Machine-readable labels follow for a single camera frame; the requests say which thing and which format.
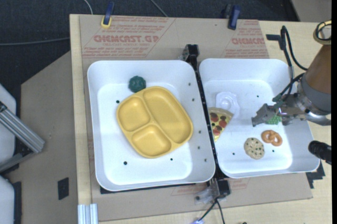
table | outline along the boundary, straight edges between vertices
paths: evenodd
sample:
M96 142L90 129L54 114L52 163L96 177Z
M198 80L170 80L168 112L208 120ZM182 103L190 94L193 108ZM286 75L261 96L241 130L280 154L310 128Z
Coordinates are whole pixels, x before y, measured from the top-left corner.
M182 21L187 29L203 31L205 34L212 34L214 38L222 37L218 28L210 32L215 20L202 19L176 19ZM216 21L217 26L225 25L225 20ZM80 35L80 15L70 16L71 25L71 54L72 54L72 74L73 74L73 97L74 97L74 119L75 119L75 141L76 141L76 166L77 166L77 192L79 204L92 203L91 181L87 146L87 128L84 103L84 81L81 56L81 35ZM282 25L285 25L290 33L293 50L296 58L303 65L309 65L320 45L312 38L312 33L316 27L315 23L299 22L270 22L259 21L263 36L266 34L279 34ZM187 41L196 43L193 34L188 34ZM270 58L285 61L283 53L279 50L275 42L265 41ZM301 70L295 67L295 75ZM310 123L310 128L316 140L331 144L331 127L322 127ZM324 180L315 181L315 188L312 189L313 199L297 200L281 203L256 204L253 206L234 207L224 209L226 223L332 223L332 188L331 188L331 166L323 163L326 173ZM201 212L186 212L169 214L164 216L152 216L134 219L123 219L107 221L104 223L113 224L143 224L143 223L191 223ZM212 210L204 219L206 223L221 223L218 210Z

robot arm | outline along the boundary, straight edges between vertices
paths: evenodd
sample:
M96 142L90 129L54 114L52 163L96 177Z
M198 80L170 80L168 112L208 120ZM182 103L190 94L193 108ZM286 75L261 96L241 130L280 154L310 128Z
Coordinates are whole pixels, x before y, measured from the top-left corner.
M257 111L257 115L252 118L253 126L268 123L275 118L276 121L282 121L283 125L290 124L294 119L331 125L331 120L326 117L331 114L331 37L319 37L319 32L326 25L331 25L331 21L319 24L314 32L314 39L322 47L309 68L302 67L306 72L291 79L290 84L273 99L274 105L264 104ZM282 31L279 39L281 47L281 41L285 43L285 34L282 36ZM297 91L291 94L295 82L298 83Z

black cable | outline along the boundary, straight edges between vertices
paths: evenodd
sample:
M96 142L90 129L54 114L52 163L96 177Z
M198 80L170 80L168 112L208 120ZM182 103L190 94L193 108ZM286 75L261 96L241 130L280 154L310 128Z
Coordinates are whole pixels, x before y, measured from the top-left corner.
M225 219L224 219L224 217L223 217L223 213L222 213L221 205L220 205L220 203L219 203L218 199L215 199L215 201L216 201L216 203L217 203L217 206L219 207L219 210L220 210L220 214L221 214L222 223L223 223L223 224L226 224L226 223L225 223Z
M287 29L286 27L283 25L281 28L281 41L282 41L282 46L281 46L281 50L284 53L285 59L288 63L288 66L292 67L292 63L288 54L288 51L286 49L286 33L287 33Z
M213 209L213 207L216 205L216 202L214 202L208 209L207 211L205 212L205 214L200 218L198 219L198 221L202 220L204 217L207 216L207 214Z
M222 218L222 222L223 222L223 224L225 224L225 220L224 220L224 217L223 217L223 213L222 213L222 209L221 209L220 203L219 203L219 201L218 201L218 197L214 199L213 204L207 209L207 211L204 213L204 215L203 215L201 218L198 219L198 221L200 221L200 220L202 220L204 217L206 217L207 214L213 209L213 207L214 207L216 204L217 204L218 207L219 207L220 214L221 214L221 218Z
M306 67L303 67L295 58L295 55L294 55L294 52L293 52L293 47L292 47L292 44L291 44L291 40L290 40L290 35L289 35L289 32L288 30L286 29L285 26L282 27L284 29L284 32L285 32L285 35L286 35L286 39L287 39L287 42L288 42L288 46L289 46L289 51L290 51L290 54L291 54L291 58L293 59L293 61L295 62L295 64L303 69L304 71L307 71L308 69Z
M280 93L280 95L283 95L285 93L285 91L295 82L297 82L302 76L304 75L304 73L301 73L300 75L296 76L295 78L293 78L291 80L291 82L282 90L282 92Z

cardboard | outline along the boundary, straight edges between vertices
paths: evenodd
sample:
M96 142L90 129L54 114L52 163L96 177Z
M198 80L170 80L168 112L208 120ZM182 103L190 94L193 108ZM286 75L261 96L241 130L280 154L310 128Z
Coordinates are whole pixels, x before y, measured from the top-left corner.
M98 205L99 221L203 210L205 205L195 204L194 197L207 187L206 183L101 193L95 176L87 69L98 60L178 59L186 44L199 45L199 61L209 57L268 58L259 23L239 20L233 31L227 28L227 20L221 19L114 16L112 21L106 30L101 28L98 15L79 17L91 194L92 202ZM229 182L232 194L222 202L224 208L312 198L304 173L229 179ZM276 193L272 190L275 184Z
M26 81L21 88L21 120L45 145L41 153L6 174L22 183L22 223L76 223L77 178L70 53ZM68 178L68 196L58 182Z

blue clamp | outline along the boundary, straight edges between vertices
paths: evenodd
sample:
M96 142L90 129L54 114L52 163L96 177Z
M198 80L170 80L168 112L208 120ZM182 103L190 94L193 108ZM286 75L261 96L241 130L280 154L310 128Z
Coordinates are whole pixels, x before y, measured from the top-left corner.
M191 223L191 224L204 224L205 222L200 219L200 220L196 220L195 222Z
M110 1L105 12L105 16L103 16L101 21L101 27L104 29L108 29L111 25L112 14L114 13L115 3Z
M241 8L239 5L233 5L232 12L230 15L230 20L228 21L228 28L235 30L236 29L236 22L239 18Z

